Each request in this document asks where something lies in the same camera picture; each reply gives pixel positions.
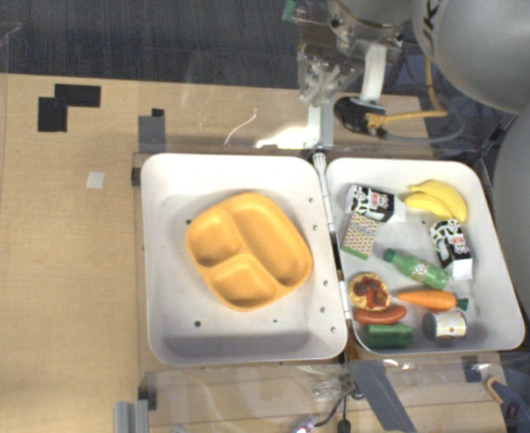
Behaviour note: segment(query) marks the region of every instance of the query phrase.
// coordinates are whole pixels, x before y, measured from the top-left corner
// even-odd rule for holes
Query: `orange plate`
[[[251,311],[277,301],[307,280],[308,245],[270,198],[247,192],[192,220],[186,249],[217,298]]]

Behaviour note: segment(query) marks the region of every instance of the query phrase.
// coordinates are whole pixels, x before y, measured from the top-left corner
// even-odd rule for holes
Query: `orange carrot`
[[[467,309],[468,299],[457,299],[455,295],[445,290],[414,290],[401,292],[397,298],[415,305],[430,309],[431,311],[448,311],[453,307]]]

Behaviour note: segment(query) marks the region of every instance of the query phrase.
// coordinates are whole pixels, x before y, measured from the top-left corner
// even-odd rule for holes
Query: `white sticker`
[[[86,187],[89,189],[102,189],[104,188],[104,177],[106,173],[104,171],[91,171],[88,175],[88,181]]]

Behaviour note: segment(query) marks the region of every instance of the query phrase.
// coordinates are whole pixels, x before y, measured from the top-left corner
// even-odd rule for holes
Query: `green bottle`
[[[394,264],[405,276],[422,282],[432,289],[444,289],[450,278],[450,275],[441,268],[414,255],[401,255],[393,249],[387,249],[383,259]]]

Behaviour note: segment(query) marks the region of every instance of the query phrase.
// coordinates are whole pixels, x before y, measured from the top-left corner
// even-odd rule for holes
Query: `white tray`
[[[347,340],[318,176],[304,160],[158,154],[142,168],[148,337],[170,365],[329,359]],[[262,309],[238,312],[209,291],[184,247],[187,220],[235,194],[274,200],[311,249],[311,277]]]
[[[349,222],[349,215],[344,213],[345,194],[353,183],[403,196],[409,193],[410,184],[442,180],[458,189],[468,205],[469,216],[462,229],[473,256],[474,278],[472,281],[451,281],[446,288],[460,298],[470,298],[470,305],[464,313],[468,321],[467,336],[463,339],[434,342],[426,339],[421,331],[425,311],[421,307],[399,301],[408,311],[402,322],[414,328],[414,344],[404,350],[381,350],[379,354],[497,351],[512,349],[521,344],[525,334],[524,321],[483,188],[473,170],[450,161],[337,159],[327,169],[327,180],[340,240]],[[403,276],[395,266],[382,260],[382,257],[385,249],[390,247],[439,265],[429,237],[429,227],[434,221],[434,216],[408,208],[404,223],[379,224],[373,253],[366,261],[341,253],[346,281],[357,272],[376,272],[393,293],[396,290],[419,287],[419,283]],[[364,327],[356,323],[354,328],[358,341],[364,345]]]

